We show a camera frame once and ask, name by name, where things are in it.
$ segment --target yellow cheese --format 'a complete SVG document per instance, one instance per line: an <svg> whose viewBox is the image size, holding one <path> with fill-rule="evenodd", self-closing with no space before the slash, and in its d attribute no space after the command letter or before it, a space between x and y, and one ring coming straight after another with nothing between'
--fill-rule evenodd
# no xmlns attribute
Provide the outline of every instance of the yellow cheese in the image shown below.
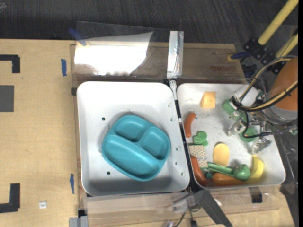
<svg viewBox="0 0 303 227"><path fill-rule="evenodd" d="M204 92L201 107L202 108L215 108L216 107L216 92Z"/></svg>
<svg viewBox="0 0 303 227"><path fill-rule="evenodd" d="M227 166L229 162L229 147L223 143L219 143L214 147L213 151L213 162L221 165Z"/></svg>

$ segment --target teal plastic plate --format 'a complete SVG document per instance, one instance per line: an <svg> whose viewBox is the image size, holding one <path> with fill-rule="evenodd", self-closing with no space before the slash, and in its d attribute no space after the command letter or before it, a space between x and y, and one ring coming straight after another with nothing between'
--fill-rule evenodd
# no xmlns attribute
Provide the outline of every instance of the teal plastic plate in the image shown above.
<svg viewBox="0 0 303 227"><path fill-rule="evenodd" d="M170 153L168 135L136 115L118 119L102 143L104 159L137 181L157 176Z"/></svg>

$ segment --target cardboard surface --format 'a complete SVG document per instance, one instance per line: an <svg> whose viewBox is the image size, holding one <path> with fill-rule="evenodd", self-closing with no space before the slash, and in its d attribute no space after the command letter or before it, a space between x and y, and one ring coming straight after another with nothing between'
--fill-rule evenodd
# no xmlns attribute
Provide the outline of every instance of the cardboard surface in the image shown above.
<svg viewBox="0 0 303 227"><path fill-rule="evenodd" d="M21 73L0 61L0 85L15 89L14 112L0 112L0 203L8 202L10 184L20 183L20 208L0 214L0 226L64 227L78 215L71 43L0 40L0 54L21 60ZM66 77L61 59L67 61ZM47 201L46 209L40 201Z"/></svg>

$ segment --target yellow pole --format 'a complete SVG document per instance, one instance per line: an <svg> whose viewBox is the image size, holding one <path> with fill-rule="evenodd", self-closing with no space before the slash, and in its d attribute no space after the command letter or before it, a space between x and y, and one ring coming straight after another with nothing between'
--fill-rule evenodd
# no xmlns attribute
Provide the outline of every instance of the yellow pole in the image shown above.
<svg viewBox="0 0 303 227"><path fill-rule="evenodd" d="M298 5L299 0L288 0L287 3L282 7L280 12L276 15L274 20L269 24L267 29L258 39L259 44L265 45L267 41L271 38L274 32L280 27L287 16L293 11L293 9Z"/></svg>
<svg viewBox="0 0 303 227"><path fill-rule="evenodd" d="M298 44L299 33L293 35L285 45L277 52L276 57L288 55L290 51Z"/></svg>

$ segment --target black cable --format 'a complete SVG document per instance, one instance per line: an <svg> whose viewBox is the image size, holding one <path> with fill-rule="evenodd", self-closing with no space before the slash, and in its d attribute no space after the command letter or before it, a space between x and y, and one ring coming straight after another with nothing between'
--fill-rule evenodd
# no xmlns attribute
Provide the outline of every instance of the black cable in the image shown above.
<svg viewBox="0 0 303 227"><path fill-rule="evenodd" d="M176 225L173 225L172 227L177 227L179 224L181 224L182 220L184 219L185 213L182 214L179 222Z"/></svg>
<svg viewBox="0 0 303 227"><path fill-rule="evenodd" d="M261 105L259 105L257 109L243 107L241 103L239 103L238 101L236 101L236 99L234 98L234 96L232 96L232 103L237 107L237 109L240 109L240 110L245 111L245 112L260 111L260 110L269 108L269 107L275 105L276 103L280 102L282 99L284 99L285 97L289 96L290 93L292 91L294 91L297 87L298 87L298 83L295 84L290 90L285 91L285 94L283 96L278 97L279 95L276 95L276 96L272 97L271 99L267 100L266 102L262 103ZM278 98L278 99L275 100L275 101L273 101L270 104L267 104L269 101L274 100L275 98Z"/></svg>
<svg viewBox="0 0 303 227"><path fill-rule="evenodd" d="M193 213L196 213L196 212L198 212L200 209L201 209L201 206L200 205L198 205L198 209L196 209L196 210L194 210L194 207L195 206L193 206L192 208L191 208L191 212L193 212Z"/></svg>
<svg viewBox="0 0 303 227"><path fill-rule="evenodd" d="M244 111L245 113L245 117L246 117L246 127L245 127L245 130L243 131L242 133L242 136L244 138L247 138L247 139L251 139L251 138L255 138L255 137L263 137L263 136L267 136L267 135L276 135L276 134L281 134L282 132L285 132L285 131L288 131L290 130L289 128L286 128L286 129L283 129L281 131L276 131L276 132L263 132L263 133L260 133L260 134L255 134L255 135L245 135L247 129L248 129L248 125L249 125L249 120L248 120L248 114L246 111Z"/></svg>
<svg viewBox="0 0 303 227"><path fill-rule="evenodd" d="M194 220L194 218L193 218L193 213L192 213L192 210L191 210L191 209L189 209L189 213L190 213L190 218L191 218L191 221L193 221L193 220Z"/></svg>
<svg viewBox="0 0 303 227"><path fill-rule="evenodd" d="M258 79L258 78L256 78L256 77L254 77L254 80L256 80L256 82L254 83L254 86L255 86L256 84L258 84L259 82L261 82L261 80ZM248 92L250 91L250 89L249 89L248 91L246 91L245 93L243 93L243 95L241 95L240 103L243 101L244 97L248 94Z"/></svg>
<svg viewBox="0 0 303 227"><path fill-rule="evenodd" d="M258 73L257 75L254 77L254 79L251 81L251 83L249 84L249 86L247 87L247 89L244 91L244 93L240 96L240 102L242 102L243 98L247 95L247 93L250 91L250 89L256 84L258 77L261 76L263 74L263 72L269 68L270 66L282 62L282 61L289 61L292 58L295 58L296 56L292 56L292 55L286 55L286 56L282 56L280 58L276 58L273 61L271 61L269 64L267 64L266 66L264 66Z"/></svg>

